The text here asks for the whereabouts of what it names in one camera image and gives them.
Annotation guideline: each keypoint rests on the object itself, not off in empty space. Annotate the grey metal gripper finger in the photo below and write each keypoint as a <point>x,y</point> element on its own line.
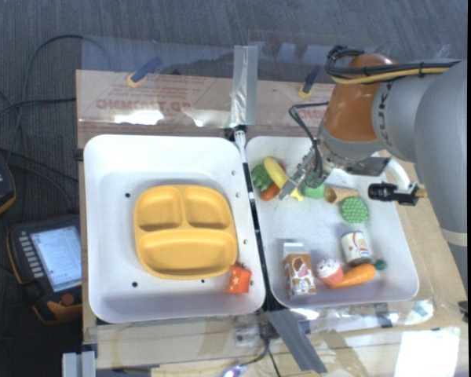
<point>288,187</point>
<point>312,178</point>

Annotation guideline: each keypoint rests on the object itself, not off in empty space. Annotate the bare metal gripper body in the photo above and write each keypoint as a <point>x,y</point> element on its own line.
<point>316,162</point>

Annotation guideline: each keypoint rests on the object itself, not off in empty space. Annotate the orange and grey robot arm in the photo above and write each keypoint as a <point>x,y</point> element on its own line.
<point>412,124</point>

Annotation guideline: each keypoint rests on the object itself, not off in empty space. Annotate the green cube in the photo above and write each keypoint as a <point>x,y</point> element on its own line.
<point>313,191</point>

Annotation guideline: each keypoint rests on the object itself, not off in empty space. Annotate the small red-orange toy vegetable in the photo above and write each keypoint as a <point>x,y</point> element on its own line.
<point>270,192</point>

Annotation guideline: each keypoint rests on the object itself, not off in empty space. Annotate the yellow banana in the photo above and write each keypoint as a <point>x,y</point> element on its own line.
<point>275,171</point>

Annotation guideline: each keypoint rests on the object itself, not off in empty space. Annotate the green broccoli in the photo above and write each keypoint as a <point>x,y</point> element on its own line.
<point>260,177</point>

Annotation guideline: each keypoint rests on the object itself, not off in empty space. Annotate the brown ice cream cone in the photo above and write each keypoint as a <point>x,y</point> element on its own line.
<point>339,194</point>

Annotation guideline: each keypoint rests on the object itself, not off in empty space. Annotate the thin black and white rod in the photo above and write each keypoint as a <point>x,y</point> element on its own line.
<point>252,195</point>

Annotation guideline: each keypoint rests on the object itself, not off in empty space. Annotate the green round biscuit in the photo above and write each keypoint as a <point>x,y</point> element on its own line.
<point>354,209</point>

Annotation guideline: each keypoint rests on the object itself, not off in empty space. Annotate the white plastic tray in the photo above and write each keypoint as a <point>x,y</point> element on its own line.
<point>322,230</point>
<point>114,210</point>

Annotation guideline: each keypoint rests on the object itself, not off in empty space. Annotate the white can with orange print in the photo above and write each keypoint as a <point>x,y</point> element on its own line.
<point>355,247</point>

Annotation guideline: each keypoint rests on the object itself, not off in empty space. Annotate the brown and white carton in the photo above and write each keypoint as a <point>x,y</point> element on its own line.
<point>298,269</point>

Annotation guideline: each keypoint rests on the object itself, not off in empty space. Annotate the red packet with yellow star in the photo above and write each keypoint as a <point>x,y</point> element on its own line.
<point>238,280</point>

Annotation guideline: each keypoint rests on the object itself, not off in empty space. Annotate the orange carrot with green top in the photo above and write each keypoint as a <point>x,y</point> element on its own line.
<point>357,275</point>

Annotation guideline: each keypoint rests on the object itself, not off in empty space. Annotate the yellow divided plate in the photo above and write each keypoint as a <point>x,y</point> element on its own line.
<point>184,246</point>

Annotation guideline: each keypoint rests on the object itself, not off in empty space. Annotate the brown cardboard board red print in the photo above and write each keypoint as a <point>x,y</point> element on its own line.
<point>149,104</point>

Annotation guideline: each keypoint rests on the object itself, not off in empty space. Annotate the black cylinder on white bracket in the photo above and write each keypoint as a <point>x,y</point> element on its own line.
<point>382,191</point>

